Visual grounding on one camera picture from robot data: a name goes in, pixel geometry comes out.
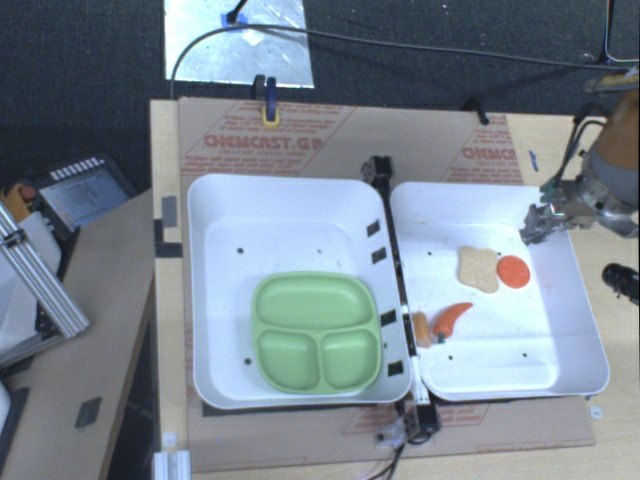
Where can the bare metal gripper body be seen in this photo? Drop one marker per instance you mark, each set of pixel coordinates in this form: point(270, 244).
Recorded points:
point(580, 208)

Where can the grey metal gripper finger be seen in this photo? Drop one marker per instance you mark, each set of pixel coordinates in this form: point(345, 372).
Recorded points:
point(529, 223)
point(548, 229)

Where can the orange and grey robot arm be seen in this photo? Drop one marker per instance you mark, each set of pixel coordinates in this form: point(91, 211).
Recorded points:
point(620, 133)

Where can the orange round toy slice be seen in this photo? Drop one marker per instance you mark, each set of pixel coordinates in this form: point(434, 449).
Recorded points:
point(513, 271)

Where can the beige toy bread slice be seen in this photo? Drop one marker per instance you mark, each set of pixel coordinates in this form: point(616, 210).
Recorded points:
point(477, 270)

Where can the orange toy pepper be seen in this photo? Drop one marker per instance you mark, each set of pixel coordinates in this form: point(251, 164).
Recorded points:
point(449, 320)

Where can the white plastic tray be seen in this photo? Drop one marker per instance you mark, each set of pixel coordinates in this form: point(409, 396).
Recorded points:
point(490, 353)
point(295, 228)

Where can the thin black and white rod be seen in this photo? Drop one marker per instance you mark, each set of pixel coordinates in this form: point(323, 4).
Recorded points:
point(398, 268)

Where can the orange toy sausage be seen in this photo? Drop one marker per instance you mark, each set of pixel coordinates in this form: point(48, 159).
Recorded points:
point(423, 330)

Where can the brown cardboard board red print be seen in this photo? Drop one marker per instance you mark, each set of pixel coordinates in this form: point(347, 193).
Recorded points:
point(330, 133)

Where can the green divided plate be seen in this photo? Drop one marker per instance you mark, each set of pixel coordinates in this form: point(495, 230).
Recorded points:
point(315, 333)

